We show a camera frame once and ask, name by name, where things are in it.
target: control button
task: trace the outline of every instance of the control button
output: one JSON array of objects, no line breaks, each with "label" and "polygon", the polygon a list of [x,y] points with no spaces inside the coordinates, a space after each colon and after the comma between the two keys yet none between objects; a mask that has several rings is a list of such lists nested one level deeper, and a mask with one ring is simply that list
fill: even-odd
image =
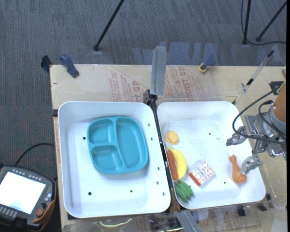
[{"label": "control button", "polygon": [[44,214],[44,210],[41,208],[36,209],[35,214],[37,215],[37,218],[40,218]]}]

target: gray floor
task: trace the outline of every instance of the gray floor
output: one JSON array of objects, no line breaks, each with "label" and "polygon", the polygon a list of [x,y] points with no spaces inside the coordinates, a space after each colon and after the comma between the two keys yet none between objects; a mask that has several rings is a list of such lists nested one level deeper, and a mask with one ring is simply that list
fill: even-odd
[{"label": "gray floor", "polygon": [[[157,45],[168,65],[258,66],[277,45],[267,66],[286,66],[287,7],[261,34],[286,0],[125,0],[93,50],[120,0],[0,0],[0,158],[14,164],[38,143],[54,143],[49,75],[43,56],[60,64],[152,64]],[[18,165],[56,176],[52,146],[41,145]],[[1,231],[12,231],[0,225]],[[59,232],[58,204],[45,232]]]}]

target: yellow round food item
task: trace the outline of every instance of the yellow round food item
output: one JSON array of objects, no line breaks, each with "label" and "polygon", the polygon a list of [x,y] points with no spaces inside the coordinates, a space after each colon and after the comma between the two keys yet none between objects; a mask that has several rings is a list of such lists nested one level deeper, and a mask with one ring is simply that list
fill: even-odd
[{"label": "yellow round food item", "polygon": [[165,141],[172,145],[178,144],[178,135],[175,131],[168,131],[164,136]]}]

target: black pole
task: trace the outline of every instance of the black pole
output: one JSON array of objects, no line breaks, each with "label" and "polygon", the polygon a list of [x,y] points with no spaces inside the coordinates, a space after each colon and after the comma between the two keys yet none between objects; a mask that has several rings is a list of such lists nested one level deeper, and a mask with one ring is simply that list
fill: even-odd
[{"label": "black pole", "polygon": [[267,26],[265,27],[265,29],[262,31],[262,33],[256,38],[256,41],[260,41],[261,37],[263,36],[263,34],[267,31],[267,29],[270,27],[270,25],[273,23],[273,21],[275,21],[276,17],[280,14],[280,12],[285,8],[285,6],[287,5],[287,0],[284,2],[284,4],[280,7],[280,9],[277,11],[277,13],[274,15],[274,17],[272,18],[272,20],[269,22],[269,24],[267,24]]},{"label": "black pole", "polygon": [[243,39],[242,44],[247,44],[247,30],[248,30],[248,21],[249,21],[249,13],[250,13],[250,4],[251,4],[251,0],[248,0],[244,39]]},{"label": "black pole", "polygon": [[98,42],[93,46],[93,49],[94,49],[95,51],[98,51],[98,49],[99,49],[99,45],[100,45],[100,43],[101,43],[103,37],[105,36],[105,34],[106,34],[108,28],[110,27],[112,21],[114,20],[116,14],[117,14],[117,12],[119,11],[119,9],[120,9],[120,7],[121,7],[121,5],[122,5],[123,2],[124,2],[124,0],[120,0],[120,2],[119,2],[119,4],[117,5],[117,7],[116,7],[116,9],[115,9],[115,11],[114,11],[114,13],[113,13],[111,19],[110,19],[109,22],[107,23],[107,25],[106,25],[106,27],[105,27],[105,29],[104,29],[102,35],[100,36]]}]

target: blue plate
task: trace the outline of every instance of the blue plate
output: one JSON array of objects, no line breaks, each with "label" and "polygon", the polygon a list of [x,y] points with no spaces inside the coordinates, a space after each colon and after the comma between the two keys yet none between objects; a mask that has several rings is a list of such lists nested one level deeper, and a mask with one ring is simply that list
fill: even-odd
[{"label": "blue plate", "polygon": [[134,172],[148,161],[143,131],[138,122],[127,116],[94,120],[87,129],[87,143],[92,164],[103,173]]}]

